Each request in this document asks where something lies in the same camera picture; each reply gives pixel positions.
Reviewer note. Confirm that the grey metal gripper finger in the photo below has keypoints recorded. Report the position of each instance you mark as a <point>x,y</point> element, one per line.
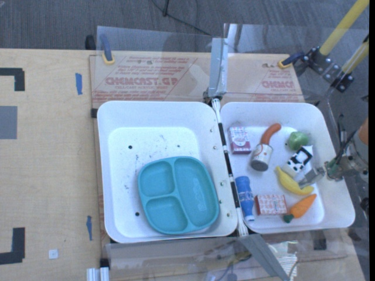
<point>306,183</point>
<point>315,174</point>

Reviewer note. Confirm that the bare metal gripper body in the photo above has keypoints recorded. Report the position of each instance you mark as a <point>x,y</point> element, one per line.
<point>342,165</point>

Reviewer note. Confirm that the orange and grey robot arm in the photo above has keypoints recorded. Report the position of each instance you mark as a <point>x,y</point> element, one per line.
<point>361,145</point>

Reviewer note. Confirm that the yellow banana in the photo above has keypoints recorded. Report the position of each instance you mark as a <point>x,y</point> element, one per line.
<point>288,183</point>

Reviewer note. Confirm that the black and white milk carton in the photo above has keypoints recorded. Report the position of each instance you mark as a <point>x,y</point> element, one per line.
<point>299,161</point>

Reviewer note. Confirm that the orange carrot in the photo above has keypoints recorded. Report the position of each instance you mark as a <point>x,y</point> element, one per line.
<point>303,207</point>

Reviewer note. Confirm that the white plastic tray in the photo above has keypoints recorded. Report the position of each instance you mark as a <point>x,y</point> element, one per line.
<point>331,209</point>
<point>123,168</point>

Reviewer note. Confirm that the green toy apple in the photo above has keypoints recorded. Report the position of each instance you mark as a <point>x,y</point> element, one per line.
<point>297,140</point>

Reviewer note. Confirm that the orange and white packet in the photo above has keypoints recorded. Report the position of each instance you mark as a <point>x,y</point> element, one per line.
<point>271,205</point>

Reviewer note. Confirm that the white and orange can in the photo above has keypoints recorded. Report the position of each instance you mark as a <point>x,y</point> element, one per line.
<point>261,157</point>

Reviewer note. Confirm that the orange sausage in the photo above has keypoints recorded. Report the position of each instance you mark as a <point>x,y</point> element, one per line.
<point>269,133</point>

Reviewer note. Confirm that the blue bottle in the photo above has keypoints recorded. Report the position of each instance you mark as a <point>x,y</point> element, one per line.
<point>245,196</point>

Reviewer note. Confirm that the red and white carton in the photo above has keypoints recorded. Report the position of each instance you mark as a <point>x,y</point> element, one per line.
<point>239,140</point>

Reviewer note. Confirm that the blue divided plate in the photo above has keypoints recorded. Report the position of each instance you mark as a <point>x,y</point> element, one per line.
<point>181,192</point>

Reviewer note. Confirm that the brown cardboard board red print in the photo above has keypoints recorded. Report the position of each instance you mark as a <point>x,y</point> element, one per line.
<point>164,78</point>

